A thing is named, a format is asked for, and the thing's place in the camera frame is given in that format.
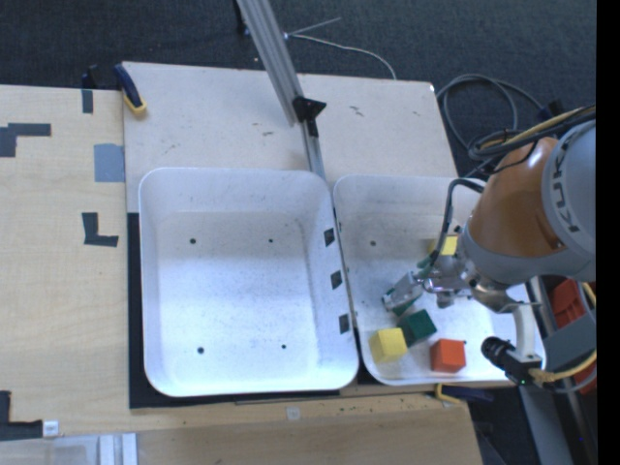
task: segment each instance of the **black cable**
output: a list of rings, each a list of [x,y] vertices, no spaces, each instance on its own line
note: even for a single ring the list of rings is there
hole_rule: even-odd
[[[453,212],[453,206],[452,206],[452,194],[454,193],[454,188],[456,186],[465,186],[471,190],[476,191],[477,193],[482,193],[482,190],[484,189],[484,187],[477,183],[474,182],[470,179],[465,179],[462,177],[453,179],[449,186],[448,186],[448,195],[446,196],[446,207],[444,209],[444,220],[442,222],[442,227],[439,233],[439,238],[437,239],[437,243],[435,244],[435,249],[430,252],[430,254],[420,263],[418,263],[418,267],[420,268],[430,268],[432,267],[435,262],[437,261],[437,258],[439,257],[439,255],[441,254],[442,248],[444,247],[444,243],[446,242],[446,236],[448,235],[448,232],[450,231],[450,223],[452,221],[452,212]]]
[[[579,110],[569,115],[566,119],[561,120],[557,124],[533,133],[532,135],[524,139],[520,139],[510,143],[506,143],[505,141],[514,138],[521,132],[498,131],[490,135],[478,137],[472,141],[468,148],[469,157],[472,160],[487,161],[488,159],[494,157],[504,156],[517,148],[530,144],[533,141],[537,141],[542,138],[559,137],[577,124],[581,124],[583,122],[587,122],[588,120],[596,118],[596,112],[589,111],[591,108],[592,106],[580,108]],[[485,144],[493,141],[498,142],[491,146],[483,147]]]
[[[521,133],[521,131],[515,131],[515,130],[504,130],[502,132],[500,132],[504,135],[504,138],[507,140],[509,135],[513,135],[516,136],[517,134]],[[467,149],[467,153],[469,155],[469,152],[471,150],[472,144],[476,141],[477,139],[473,139]],[[520,160],[518,162],[518,164],[520,164],[521,162],[524,162],[525,160],[527,160],[527,158],[531,155],[532,152],[528,153],[528,155]],[[483,178],[488,178],[490,175],[493,175],[497,172],[501,172],[504,169],[507,169],[508,167],[513,167],[516,164],[510,164],[509,166],[506,166],[502,169],[496,170],[495,168],[497,167],[497,165],[502,161],[502,159],[504,158],[504,155],[501,156],[496,156],[496,157],[488,157],[482,160],[482,163],[479,164],[478,166],[474,167],[472,170],[470,170],[467,174],[465,174],[465,177],[473,177],[476,173],[480,174]]]
[[[446,86],[440,89],[435,96],[437,98],[438,103],[440,103],[440,106],[443,108],[444,117],[445,117],[446,123],[449,126],[449,129],[451,130],[456,140],[465,149],[469,149],[470,143],[465,142],[465,140],[458,133],[458,130],[455,128],[454,123],[452,122],[452,119],[450,117],[450,109],[448,106],[448,97],[449,97],[449,93],[451,92],[451,90],[453,90],[456,86],[459,86],[459,85],[462,85],[468,82],[486,82],[490,84],[491,86],[497,88],[502,93],[502,95],[504,96],[504,98],[506,98],[507,102],[509,103],[511,107],[511,112],[512,112],[511,128],[513,130],[518,129],[518,113],[517,113],[516,105],[514,103],[514,100],[512,99],[512,96],[509,90],[512,90],[520,94],[521,96],[523,96],[525,99],[531,102],[538,110],[541,110],[543,108],[543,105],[538,100],[536,100],[532,95],[522,90],[518,86],[515,86],[508,82],[495,79],[493,77],[487,77],[487,76],[480,75],[480,74],[467,74],[467,75],[456,77],[455,79],[450,81]]]
[[[539,141],[540,140],[537,139],[536,141],[534,141],[532,143],[532,146],[527,151],[527,153],[521,158],[521,160],[517,160],[516,162],[512,162],[511,164],[508,164],[506,166],[502,166],[499,169],[486,170],[487,166],[491,166],[492,165],[492,166],[496,167],[502,161],[502,159],[504,158],[503,156],[495,157],[493,159],[485,161],[483,164],[480,164],[478,167],[476,167],[474,169],[474,171],[478,171],[482,175],[484,175],[485,177],[489,177],[489,176],[491,176],[493,174],[497,174],[497,173],[500,173],[501,171],[505,171],[506,169],[509,169],[511,167],[515,167],[515,166],[518,166],[519,164],[523,164],[523,162],[525,162],[527,159],[529,159],[530,156],[532,155],[532,153],[534,153],[534,150],[538,146]]]

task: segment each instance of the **metal rod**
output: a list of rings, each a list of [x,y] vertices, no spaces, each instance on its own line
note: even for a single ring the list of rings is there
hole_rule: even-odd
[[[271,79],[278,100],[282,105],[289,123],[293,126],[300,122],[294,106],[295,98],[303,98],[303,91],[295,73],[293,61],[278,25],[269,0],[236,0],[250,30],[264,67]],[[316,137],[311,136],[309,122],[301,122],[303,126],[303,144],[310,171],[325,179],[325,169],[321,148]]]

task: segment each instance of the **small yellow block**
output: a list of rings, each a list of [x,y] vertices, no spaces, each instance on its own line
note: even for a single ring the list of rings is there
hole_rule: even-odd
[[[454,253],[456,252],[457,241],[458,236],[456,234],[446,236],[446,240],[444,241],[444,246],[440,255],[454,255]],[[433,241],[432,243],[430,243],[430,246],[428,247],[428,253],[432,252],[435,249],[436,244],[437,241]]]
[[[407,353],[405,335],[400,327],[379,329],[368,340],[368,344],[375,363],[397,361]]]

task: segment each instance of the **white bin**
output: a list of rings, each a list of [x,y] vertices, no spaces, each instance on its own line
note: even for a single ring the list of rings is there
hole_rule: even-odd
[[[516,342],[512,314],[495,314],[466,296],[448,308],[439,308],[435,294],[423,293],[403,315],[426,310],[437,332],[409,348],[397,361],[375,363],[370,337],[378,330],[396,327],[398,317],[386,310],[381,297],[406,272],[417,270],[442,227],[448,187],[452,178],[424,176],[347,175],[333,190],[341,228],[343,260],[361,347],[368,372],[388,386],[420,386],[437,383],[500,383],[504,371],[481,353],[488,336]],[[453,195],[452,225],[464,225],[479,194],[457,186]],[[509,294],[529,302],[523,285]],[[430,347],[440,338],[465,341],[466,366],[456,373],[431,368]],[[536,351],[543,355],[543,342],[536,332]]]
[[[162,168],[139,186],[144,368],[169,396],[331,390],[358,356],[329,188]]]

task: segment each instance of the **orange cube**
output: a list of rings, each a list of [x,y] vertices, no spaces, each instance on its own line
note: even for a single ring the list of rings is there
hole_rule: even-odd
[[[465,341],[441,338],[430,347],[431,369],[437,372],[458,372],[465,365]]]

